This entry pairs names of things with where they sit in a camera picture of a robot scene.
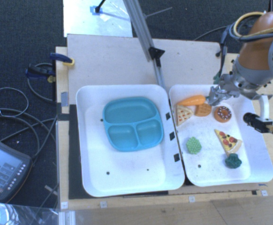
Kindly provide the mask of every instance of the black floor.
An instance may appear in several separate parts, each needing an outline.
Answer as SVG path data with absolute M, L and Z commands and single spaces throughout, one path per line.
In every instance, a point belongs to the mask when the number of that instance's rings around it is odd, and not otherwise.
M 149 17 L 148 27 L 153 38 L 193 40 L 212 29 L 231 24 L 239 16 L 251 11 L 264 11 L 269 0 L 139 0 L 143 13 L 173 7 L 162 14 Z M 221 31 L 204 36 L 201 40 L 218 42 Z M 28 114 L 39 120 L 52 119 L 56 105 L 36 97 L 28 87 L 25 69 L 29 64 L 51 62 L 50 52 L 56 46 L 66 46 L 63 38 L 63 0 L 0 0 L 0 88 L 12 87 L 21 90 L 29 99 Z M 241 44 L 231 39 L 228 52 L 237 53 Z M 52 84 L 46 80 L 31 81 L 33 88 L 42 96 L 52 97 Z M 0 108 L 23 110 L 25 98 L 12 90 L 0 91 Z M 16 113 L 4 112 L 4 115 Z M 21 116 L 29 123 L 34 121 Z M 25 128 L 22 122 L 0 116 L 0 140 Z M 37 127 L 42 143 L 47 132 Z M 37 143 L 31 131 L 4 141 L 8 146 L 33 156 Z M 49 191 L 57 184 L 55 142 L 49 138 L 33 167 L 30 176 L 13 204 L 40 206 Z M 52 195 L 44 204 L 53 207 L 56 196 Z

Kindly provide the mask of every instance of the blue plate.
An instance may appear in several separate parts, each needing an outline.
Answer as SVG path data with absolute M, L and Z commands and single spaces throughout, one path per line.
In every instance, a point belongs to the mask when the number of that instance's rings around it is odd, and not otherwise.
M 110 143 L 120 151 L 148 149 L 163 139 L 158 109 L 145 97 L 109 102 L 103 110 L 103 122 Z

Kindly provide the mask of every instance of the pizza slice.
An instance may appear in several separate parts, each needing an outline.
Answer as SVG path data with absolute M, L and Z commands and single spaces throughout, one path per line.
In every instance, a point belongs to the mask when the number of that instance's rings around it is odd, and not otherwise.
M 221 141 L 221 145 L 224 148 L 227 156 L 231 153 L 236 153 L 238 149 L 240 148 L 242 141 L 239 139 L 236 139 L 229 134 L 225 134 L 222 131 L 219 131 L 217 129 L 214 130 L 216 135 Z
M 183 105 L 177 105 L 177 126 L 184 123 L 192 115 L 193 111 L 190 108 Z

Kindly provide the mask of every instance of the chocolate donut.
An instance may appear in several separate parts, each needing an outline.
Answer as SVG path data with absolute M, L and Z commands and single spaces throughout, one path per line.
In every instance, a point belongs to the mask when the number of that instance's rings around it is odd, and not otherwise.
M 232 117 L 230 109 L 225 106 L 219 106 L 214 111 L 214 118 L 219 122 L 228 122 Z

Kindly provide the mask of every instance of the wooden table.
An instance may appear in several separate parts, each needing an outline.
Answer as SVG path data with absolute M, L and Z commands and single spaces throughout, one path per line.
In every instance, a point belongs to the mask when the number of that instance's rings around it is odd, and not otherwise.
M 66 47 L 57 47 L 57 53 L 67 55 Z M 225 66 L 231 70 L 236 54 L 228 54 Z M 69 92 L 68 70 L 57 62 L 57 102 L 61 94 Z M 259 93 L 273 94 L 272 84 Z M 259 104 L 254 102 L 256 114 Z M 270 118 L 273 119 L 273 98 L 270 100 Z M 69 106 L 61 107 L 63 114 Z M 273 224 L 273 180 L 265 184 L 236 184 L 215 187 L 186 186 L 162 196 L 108 197 L 68 199 L 69 122 L 58 121 L 59 205 L 62 210 L 76 212 L 90 224 Z M 264 134 L 264 140 L 273 163 L 273 135 Z

